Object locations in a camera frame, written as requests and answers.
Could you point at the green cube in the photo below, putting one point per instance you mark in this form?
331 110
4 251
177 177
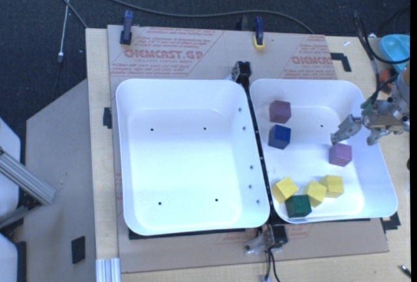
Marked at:
298 206

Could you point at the brown cardboard board red print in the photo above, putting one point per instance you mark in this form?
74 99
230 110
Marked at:
182 52

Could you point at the dark purple cube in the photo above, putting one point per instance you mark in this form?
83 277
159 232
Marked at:
279 111

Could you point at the light purple cube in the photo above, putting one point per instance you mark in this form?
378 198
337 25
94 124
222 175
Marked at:
339 155

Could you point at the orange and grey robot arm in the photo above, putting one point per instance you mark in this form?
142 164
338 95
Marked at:
404 87

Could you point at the white plastic tray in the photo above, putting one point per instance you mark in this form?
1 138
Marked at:
312 147
182 163

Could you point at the yellow cube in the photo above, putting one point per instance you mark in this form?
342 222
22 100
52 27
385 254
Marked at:
315 193
284 189
332 185

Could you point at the thin black rod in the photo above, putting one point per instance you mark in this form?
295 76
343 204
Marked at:
260 157

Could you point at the blue divided plate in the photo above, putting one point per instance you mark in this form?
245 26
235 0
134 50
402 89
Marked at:
395 47

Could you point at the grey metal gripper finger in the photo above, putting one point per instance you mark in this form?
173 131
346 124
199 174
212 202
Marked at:
346 129
375 136

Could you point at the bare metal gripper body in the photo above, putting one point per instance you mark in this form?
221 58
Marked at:
386 118

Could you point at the blue cube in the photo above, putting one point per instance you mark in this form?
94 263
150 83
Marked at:
279 137

